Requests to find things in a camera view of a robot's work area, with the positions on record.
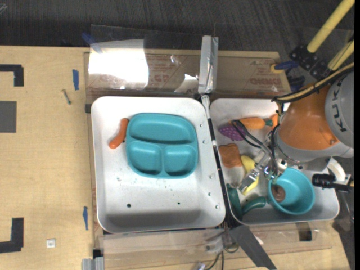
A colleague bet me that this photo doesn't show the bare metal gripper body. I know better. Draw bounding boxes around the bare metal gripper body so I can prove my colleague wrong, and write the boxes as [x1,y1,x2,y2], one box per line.
[261,155,289,180]

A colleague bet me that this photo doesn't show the yellow banana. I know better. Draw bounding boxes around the yellow banana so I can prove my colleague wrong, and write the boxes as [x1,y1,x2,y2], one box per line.
[240,154,260,196]

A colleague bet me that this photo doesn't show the brown doughnut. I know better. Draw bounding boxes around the brown doughnut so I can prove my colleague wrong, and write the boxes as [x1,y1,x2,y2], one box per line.
[271,185,286,203]

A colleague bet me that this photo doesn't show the dark green toy vegetable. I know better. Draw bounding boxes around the dark green toy vegetable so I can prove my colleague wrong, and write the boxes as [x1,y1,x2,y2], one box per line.
[227,183,267,221]

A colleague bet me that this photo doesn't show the orange bread slice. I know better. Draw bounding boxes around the orange bread slice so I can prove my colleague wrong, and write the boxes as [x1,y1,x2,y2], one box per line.
[218,143,244,169]

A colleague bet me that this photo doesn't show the blue bowl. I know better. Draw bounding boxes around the blue bowl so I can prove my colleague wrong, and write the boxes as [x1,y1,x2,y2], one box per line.
[267,166,316,216]

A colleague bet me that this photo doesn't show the orange carrot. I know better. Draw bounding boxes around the orange carrot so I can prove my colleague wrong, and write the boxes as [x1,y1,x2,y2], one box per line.
[231,114,279,131]

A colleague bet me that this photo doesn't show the purple grapes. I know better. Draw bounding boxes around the purple grapes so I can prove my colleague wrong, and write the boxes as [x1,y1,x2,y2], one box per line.
[218,124,246,142]

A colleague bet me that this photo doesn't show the white plastic tray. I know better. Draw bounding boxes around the white plastic tray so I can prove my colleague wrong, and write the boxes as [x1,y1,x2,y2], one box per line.
[209,98,340,226]
[90,96,227,234]

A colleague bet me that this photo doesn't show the blue divided plate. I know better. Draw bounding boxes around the blue divided plate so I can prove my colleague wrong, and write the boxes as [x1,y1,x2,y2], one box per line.
[125,112,200,179]

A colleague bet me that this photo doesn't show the orange sausage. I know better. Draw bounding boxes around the orange sausage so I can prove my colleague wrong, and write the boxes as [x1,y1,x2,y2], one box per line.
[109,118,130,150]

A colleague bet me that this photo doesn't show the black cylinder on white bracket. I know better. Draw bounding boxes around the black cylinder on white bracket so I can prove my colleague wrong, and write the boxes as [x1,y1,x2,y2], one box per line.
[311,156,352,193]

